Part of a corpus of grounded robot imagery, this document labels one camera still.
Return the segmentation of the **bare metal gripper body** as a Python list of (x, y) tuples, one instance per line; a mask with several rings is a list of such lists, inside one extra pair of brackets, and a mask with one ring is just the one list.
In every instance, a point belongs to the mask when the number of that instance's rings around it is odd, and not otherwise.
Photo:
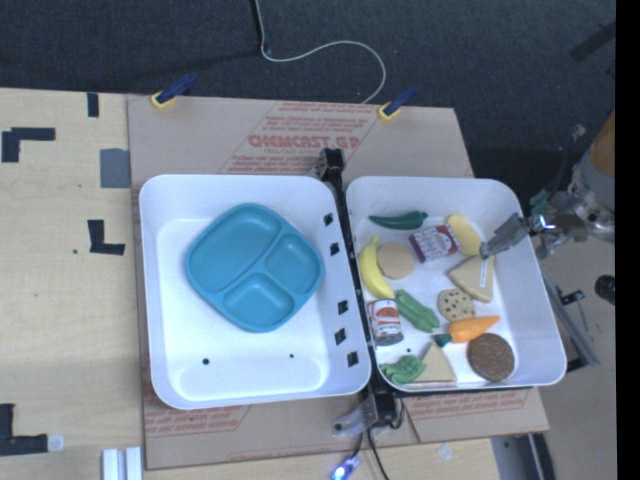
[(560, 245), (573, 240), (596, 238), (615, 242), (615, 214), (590, 189), (571, 188), (551, 193), (541, 190), (529, 200), (531, 215), (542, 215), (551, 230), (543, 231), (536, 254), (539, 259), (553, 255)]

